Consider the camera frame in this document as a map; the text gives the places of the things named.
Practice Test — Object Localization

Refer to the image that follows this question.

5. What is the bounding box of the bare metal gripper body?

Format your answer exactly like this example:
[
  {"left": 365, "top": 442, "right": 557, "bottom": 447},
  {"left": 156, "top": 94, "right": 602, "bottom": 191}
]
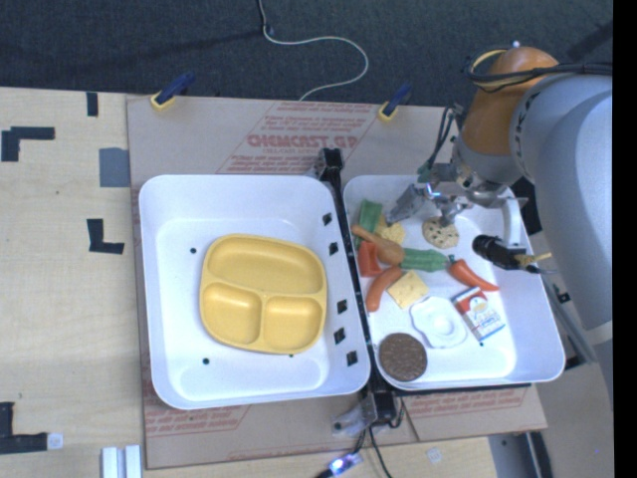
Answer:
[{"left": 424, "top": 161, "right": 514, "bottom": 214}]

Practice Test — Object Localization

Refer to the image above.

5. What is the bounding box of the chocolate chip cookie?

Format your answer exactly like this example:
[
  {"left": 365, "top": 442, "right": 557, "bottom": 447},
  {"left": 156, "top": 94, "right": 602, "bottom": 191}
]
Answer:
[{"left": 421, "top": 216, "right": 461, "bottom": 250}]

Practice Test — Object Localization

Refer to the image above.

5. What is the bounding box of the yellow cracker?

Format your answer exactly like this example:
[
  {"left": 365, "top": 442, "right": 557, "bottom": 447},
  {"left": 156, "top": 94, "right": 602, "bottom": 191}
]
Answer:
[{"left": 374, "top": 220, "right": 407, "bottom": 246}]

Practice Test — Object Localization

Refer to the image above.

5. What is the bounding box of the green pea pod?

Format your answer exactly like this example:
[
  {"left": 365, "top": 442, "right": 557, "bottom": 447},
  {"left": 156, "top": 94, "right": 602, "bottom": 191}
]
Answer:
[{"left": 354, "top": 198, "right": 384, "bottom": 234}]

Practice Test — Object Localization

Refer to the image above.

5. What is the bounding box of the brown chicken drumstick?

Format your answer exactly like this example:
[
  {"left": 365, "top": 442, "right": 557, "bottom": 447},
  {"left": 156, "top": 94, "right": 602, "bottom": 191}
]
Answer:
[{"left": 350, "top": 223, "right": 405, "bottom": 265}]

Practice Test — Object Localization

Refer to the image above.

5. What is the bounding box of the green cucumber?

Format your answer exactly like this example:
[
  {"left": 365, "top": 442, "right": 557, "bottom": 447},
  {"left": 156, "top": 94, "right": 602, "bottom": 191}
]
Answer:
[{"left": 399, "top": 247, "right": 450, "bottom": 273}]

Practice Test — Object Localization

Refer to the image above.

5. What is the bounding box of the orange carrot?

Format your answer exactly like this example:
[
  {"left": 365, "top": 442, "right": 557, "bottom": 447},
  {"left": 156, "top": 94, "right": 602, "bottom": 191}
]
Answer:
[{"left": 447, "top": 254, "right": 501, "bottom": 294}]

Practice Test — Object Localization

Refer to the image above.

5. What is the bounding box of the red pepper piece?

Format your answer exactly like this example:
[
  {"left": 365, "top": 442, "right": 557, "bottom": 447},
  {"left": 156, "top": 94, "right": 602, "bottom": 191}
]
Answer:
[{"left": 356, "top": 240, "right": 385, "bottom": 279}]

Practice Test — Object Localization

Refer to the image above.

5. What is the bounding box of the yellow cheese slice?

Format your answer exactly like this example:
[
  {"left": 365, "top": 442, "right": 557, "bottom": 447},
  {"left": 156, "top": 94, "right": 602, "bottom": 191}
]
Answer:
[{"left": 386, "top": 269, "right": 431, "bottom": 311}]

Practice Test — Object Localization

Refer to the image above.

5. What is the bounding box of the orange sausage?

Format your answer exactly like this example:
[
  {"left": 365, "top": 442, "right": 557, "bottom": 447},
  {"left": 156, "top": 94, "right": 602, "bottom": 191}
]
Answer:
[{"left": 364, "top": 265, "right": 404, "bottom": 314}]

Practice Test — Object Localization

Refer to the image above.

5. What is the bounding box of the thin black rod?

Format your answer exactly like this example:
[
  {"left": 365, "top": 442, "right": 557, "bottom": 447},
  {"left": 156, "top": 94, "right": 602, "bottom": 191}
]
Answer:
[{"left": 327, "top": 171, "right": 394, "bottom": 407}]

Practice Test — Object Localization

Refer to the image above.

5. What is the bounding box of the red and white carton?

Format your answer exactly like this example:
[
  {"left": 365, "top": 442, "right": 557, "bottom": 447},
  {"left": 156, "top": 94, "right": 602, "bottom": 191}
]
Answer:
[{"left": 449, "top": 286, "right": 507, "bottom": 344}]

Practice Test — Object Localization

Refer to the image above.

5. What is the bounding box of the white fried egg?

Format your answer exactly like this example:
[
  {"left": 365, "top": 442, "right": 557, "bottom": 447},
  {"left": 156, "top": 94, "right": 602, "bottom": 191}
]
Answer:
[{"left": 408, "top": 295, "right": 469, "bottom": 351}]

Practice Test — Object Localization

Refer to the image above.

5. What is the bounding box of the white plastic tray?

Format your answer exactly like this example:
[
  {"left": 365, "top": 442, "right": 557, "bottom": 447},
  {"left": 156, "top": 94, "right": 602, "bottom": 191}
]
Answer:
[
  {"left": 137, "top": 173, "right": 372, "bottom": 411},
  {"left": 341, "top": 173, "right": 567, "bottom": 392}
]

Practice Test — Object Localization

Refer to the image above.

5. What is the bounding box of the brown round patty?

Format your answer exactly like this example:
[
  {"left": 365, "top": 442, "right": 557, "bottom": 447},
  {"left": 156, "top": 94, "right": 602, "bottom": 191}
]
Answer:
[{"left": 377, "top": 332, "right": 430, "bottom": 383}]

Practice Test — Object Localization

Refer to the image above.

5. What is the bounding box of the yellow divided plate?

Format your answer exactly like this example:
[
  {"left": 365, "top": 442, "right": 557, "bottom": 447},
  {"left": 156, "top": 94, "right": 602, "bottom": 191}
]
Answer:
[{"left": 198, "top": 233, "right": 329, "bottom": 356}]

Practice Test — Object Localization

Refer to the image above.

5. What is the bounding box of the brown cardboard board red print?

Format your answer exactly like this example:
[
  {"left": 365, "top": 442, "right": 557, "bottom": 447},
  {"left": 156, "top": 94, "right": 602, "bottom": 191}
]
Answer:
[{"left": 125, "top": 95, "right": 549, "bottom": 470}]

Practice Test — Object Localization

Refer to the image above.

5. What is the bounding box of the black cylinder on white bracket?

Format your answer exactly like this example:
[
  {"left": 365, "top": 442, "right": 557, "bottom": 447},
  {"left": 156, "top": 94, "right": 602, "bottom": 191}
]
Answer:
[{"left": 471, "top": 195, "right": 541, "bottom": 274}]

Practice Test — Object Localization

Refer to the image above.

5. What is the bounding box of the black block with thin wires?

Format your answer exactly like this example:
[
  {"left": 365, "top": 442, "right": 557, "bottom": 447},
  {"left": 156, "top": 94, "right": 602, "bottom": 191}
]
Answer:
[
  {"left": 316, "top": 147, "right": 346, "bottom": 182},
  {"left": 361, "top": 387, "right": 402, "bottom": 427}
]

